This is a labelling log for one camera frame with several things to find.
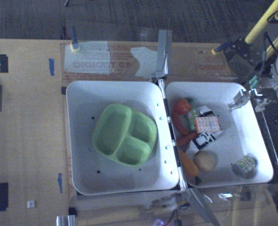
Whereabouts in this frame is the orange carrot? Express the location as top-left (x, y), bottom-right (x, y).
top-left (178, 149), bottom-right (203, 186)

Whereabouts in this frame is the orange-red sausage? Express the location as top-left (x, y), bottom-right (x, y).
top-left (176, 131), bottom-right (198, 147)

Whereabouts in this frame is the brown round bread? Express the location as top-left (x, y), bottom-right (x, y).
top-left (193, 150), bottom-right (217, 172)

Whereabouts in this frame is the red tomato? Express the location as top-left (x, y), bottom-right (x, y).
top-left (173, 98), bottom-right (198, 115)

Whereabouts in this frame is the white plastic tray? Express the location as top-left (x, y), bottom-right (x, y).
top-left (65, 80), bottom-right (180, 196)
top-left (165, 81), bottom-right (274, 188)

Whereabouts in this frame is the brown cardboard board, red print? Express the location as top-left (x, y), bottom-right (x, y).
top-left (60, 40), bottom-right (238, 197)

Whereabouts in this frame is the green patterned packet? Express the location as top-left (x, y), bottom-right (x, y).
top-left (187, 107), bottom-right (201, 130)

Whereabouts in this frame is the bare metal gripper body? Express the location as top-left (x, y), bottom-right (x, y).
top-left (252, 79), bottom-right (278, 103)

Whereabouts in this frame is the green divided plate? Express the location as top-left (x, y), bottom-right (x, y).
top-left (91, 103), bottom-right (159, 167)

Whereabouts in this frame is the black and white cow-print carton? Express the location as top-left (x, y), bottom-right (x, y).
top-left (192, 132), bottom-right (217, 150)

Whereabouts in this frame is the green and white can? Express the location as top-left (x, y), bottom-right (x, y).
top-left (231, 155), bottom-right (257, 177)

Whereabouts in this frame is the orange carton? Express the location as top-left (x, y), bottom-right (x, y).
top-left (194, 115), bottom-right (222, 134)

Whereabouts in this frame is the small black and white carton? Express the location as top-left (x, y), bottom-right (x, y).
top-left (198, 105), bottom-right (215, 117)

